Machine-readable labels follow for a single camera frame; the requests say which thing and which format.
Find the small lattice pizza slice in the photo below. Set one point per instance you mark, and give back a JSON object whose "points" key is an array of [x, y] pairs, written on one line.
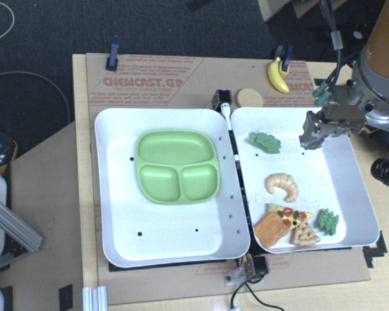
{"points": [[304, 235]]}

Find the tan round biscuit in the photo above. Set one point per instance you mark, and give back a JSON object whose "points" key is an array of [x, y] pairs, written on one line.
{"points": [[249, 98]]}

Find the white plastic tray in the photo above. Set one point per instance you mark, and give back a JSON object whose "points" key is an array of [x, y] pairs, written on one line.
{"points": [[321, 177], [168, 235]]}

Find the beige croissant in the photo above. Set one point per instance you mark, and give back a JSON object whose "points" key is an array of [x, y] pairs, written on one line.
{"points": [[287, 185]]}

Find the thin black and white rod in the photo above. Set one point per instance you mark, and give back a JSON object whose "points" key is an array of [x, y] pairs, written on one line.
{"points": [[236, 155]]}

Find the dark green broccoli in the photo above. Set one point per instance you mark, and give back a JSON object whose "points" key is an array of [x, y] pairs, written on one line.
{"points": [[328, 222]]}

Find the yellow banana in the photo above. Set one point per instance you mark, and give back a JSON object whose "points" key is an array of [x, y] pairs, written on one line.
{"points": [[277, 78]]}

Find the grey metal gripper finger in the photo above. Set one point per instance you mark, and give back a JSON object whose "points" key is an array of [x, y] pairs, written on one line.
{"points": [[312, 142], [311, 123]]}

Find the pizza slice with red toppings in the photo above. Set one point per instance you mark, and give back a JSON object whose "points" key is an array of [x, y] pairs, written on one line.
{"points": [[290, 213]]}

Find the brown cardboard board red print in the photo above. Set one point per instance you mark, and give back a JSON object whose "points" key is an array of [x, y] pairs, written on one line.
{"points": [[168, 83]]}

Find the black cylinder on white bracket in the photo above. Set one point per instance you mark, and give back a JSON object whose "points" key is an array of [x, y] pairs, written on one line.
{"points": [[384, 171]]}

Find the flat green lettuce leaf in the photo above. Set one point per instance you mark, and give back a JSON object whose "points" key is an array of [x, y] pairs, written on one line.
{"points": [[266, 142]]}

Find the orange bread slice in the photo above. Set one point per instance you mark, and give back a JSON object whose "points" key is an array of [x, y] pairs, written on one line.
{"points": [[270, 230]]}

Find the green divided plate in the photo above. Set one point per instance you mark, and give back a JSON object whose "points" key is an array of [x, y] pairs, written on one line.
{"points": [[176, 147]]}

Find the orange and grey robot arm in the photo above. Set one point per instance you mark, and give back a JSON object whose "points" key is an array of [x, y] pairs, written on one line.
{"points": [[380, 44]]}

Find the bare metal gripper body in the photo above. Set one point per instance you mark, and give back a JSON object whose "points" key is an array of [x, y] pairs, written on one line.
{"points": [[347, 113]]}

